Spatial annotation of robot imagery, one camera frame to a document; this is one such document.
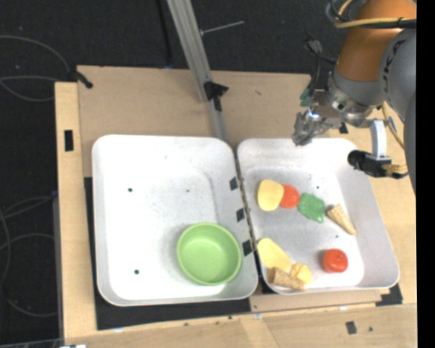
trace toy food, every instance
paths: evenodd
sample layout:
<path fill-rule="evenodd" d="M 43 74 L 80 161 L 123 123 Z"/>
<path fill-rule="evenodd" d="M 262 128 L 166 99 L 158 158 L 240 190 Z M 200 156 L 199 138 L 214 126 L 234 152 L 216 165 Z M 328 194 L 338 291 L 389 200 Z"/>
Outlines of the toy food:
<path fill-rule="evenodd" d="M 257 200 L 261 210 L 271 212 L 278 208 L 283 197 L 283 186 L 271 179 L 261 181 Z"/>
<path fill-rule="evenodd" d="M 300 280 L 304 285 L 312 283 L 311 269 L 303 263 L 295 263 L 291 266 L 290 277 Z"/>
<path fill-rule="evenodd" d="M 344 272 L 348 268 L 348 257 L 340 249 L 329 249 L 324 252 L 322 266 L 329 273 Z"/>
<path fill-rule="evenodd" d="M 295 290 L 303 290 L 305 284 L 297 278 L 292 278 L 288 273 L 274 267 L 268 271 L 268 282 L 278 286 L 286 286 Z"/>
<path fill-rule="evenodd" d="M 312 194 L 302 194 L 299 199 L 298 210 L 308 219 L 322 223 L 326 213 L 324 201 Z"/>
<path fill-rule="evenodd" d="M 290 257 L 273 240 L 260 239 L 257 248 L 261 263 L 266 267 L 278 268 L 284 272 L 291 267 Z"/>
<path fill-rule="evenodd" d="M 289 184 L 283 184 L 283 196 L 280 205 L 285 209 L 293 209 L 299 203 L 299 192 Z"/>
<path fill-rule="evenodd" d="M 340 225 L 350 235 L 356 234 L 353 223 L 351 223 L 351 220 L 348 218 L 348 215 L 343 210 L 343 207 L 340 206 L 340 204 L 337 204 L 331 209 L 327 210 L 326 214 L 330 219 Z"/>

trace orange toy food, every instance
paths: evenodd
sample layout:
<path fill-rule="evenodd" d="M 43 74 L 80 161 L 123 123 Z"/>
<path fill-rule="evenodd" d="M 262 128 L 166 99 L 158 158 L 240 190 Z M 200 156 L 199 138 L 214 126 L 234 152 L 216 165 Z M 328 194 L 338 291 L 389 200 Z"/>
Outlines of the orange toy food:
<path fill-rule="evenodd" d="M 340 249 L 329 249 L 323 255 L 322 266 L 326 272 L 344 272 L 348 268 L 348 257 Z"/>
<path fill-rule="evenodd" d="M 285 209 L 293 209 L 299 203 L 299 192 L 289 184 L 283 184 L 283 196 L 280 205 Z"/>

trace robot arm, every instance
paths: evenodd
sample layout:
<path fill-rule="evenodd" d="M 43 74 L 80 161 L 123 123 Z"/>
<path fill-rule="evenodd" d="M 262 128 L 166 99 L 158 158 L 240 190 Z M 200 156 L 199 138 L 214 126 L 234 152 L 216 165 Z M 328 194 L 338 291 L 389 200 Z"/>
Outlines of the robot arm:
<path fill-rule="evenodd" d="M 388 120 L 370 120 L 368 116 L 384 102 L 405 123 L 407 169 L 415 190 L 415 61 L 417 6 L 412 0 L 367 0 L 355 19 L 347 17 L 351 4 L 340 9 L 333 0 L 326 8 L 330 21 L 348 34 L 328 79 L 325 90 L 311 83 L 302 94 L 302 106 L 292 136 L 304 145 L 330 128 L 343 124 L 370 128 L 371 153 L 354 152 L 349 163 L 367 174 L 401 178 L 406 174 L 386 156 L 384 127 Z"/>

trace red tomato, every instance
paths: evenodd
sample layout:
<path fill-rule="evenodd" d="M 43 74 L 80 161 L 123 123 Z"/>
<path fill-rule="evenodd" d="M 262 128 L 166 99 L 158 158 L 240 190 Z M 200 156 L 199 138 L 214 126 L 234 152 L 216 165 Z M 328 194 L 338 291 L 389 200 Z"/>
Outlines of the red tomato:
<path fill-rule="evenodd" d="M 299 193 L 297 189 L 289 184 L 283 184 L 283 196 L 280 205 L 286 209 L 292 209 L 299 203 Z"/>
<path fill-rule="evenodd" d="M 329 249 L 324 253 L 322 266 L 326 272 L 343 272 L 348 268 L 348 257 L 340 249 Z"/>

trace green bowl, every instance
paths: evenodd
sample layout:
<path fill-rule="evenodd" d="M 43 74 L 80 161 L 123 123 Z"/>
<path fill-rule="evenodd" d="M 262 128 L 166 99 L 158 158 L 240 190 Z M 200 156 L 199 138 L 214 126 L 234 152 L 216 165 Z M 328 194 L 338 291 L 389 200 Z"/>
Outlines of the green bowl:
<path fill-rule="evenodd" d="M 240 270 L 241 250 L 231 232 L 214 223 L 197 223 L 179 237 L 177 257 L 183 272 L 202 285 L 229 282 Z"/>

